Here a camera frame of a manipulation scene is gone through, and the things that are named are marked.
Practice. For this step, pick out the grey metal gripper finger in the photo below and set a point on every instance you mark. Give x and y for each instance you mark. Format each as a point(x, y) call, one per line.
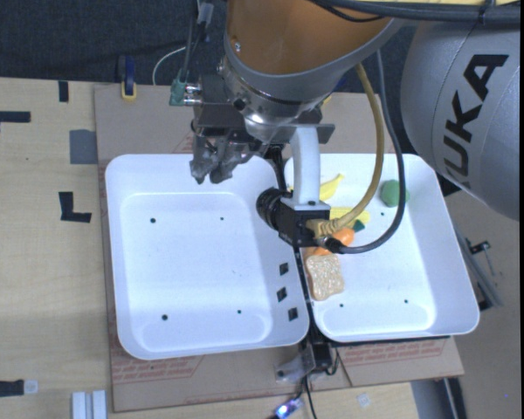
point(227, 164)
point(201, 164)

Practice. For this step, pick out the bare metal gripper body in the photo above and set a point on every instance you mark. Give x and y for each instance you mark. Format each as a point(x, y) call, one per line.
point(220, 111)

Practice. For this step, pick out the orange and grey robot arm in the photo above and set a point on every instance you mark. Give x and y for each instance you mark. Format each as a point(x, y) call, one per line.
point(297, 29)

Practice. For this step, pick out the brown cardboard board red print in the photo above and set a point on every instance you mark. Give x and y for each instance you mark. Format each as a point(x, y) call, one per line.
point(139, 120)

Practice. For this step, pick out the white plastic tray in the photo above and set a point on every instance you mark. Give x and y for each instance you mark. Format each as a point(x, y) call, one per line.
point(388, 286)
point(192, 260)

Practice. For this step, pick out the yellow banana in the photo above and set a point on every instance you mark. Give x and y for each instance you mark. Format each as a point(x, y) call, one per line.
point(330, 187)

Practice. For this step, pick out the orange carrot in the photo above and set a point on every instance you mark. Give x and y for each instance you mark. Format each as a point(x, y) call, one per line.
point(346, 235)

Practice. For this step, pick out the tan bread slice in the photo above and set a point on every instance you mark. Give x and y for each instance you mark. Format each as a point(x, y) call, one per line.
point(325, 276)

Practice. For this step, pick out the green round toy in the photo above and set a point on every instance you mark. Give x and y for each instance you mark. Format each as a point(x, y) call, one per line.
point(392, 193)

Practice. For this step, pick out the black cylinder on white bracket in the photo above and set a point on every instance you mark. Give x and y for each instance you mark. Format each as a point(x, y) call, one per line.
point(308, 168)

